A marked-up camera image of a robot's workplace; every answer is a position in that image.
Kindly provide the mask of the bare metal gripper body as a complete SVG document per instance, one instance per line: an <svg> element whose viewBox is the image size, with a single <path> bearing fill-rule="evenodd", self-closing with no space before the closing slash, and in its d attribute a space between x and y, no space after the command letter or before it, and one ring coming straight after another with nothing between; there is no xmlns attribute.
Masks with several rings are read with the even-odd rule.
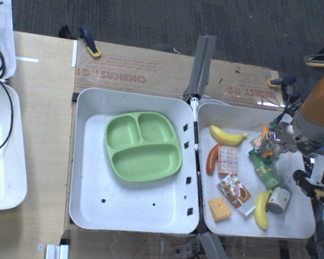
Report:
<svg viewBox="0 0 324 259"><path fill-rule="evenodd" d="M293 139L293 127L290 122L281 120L275 128L275 133L282 144L280 154L297 152L296 142Z"/></svg>

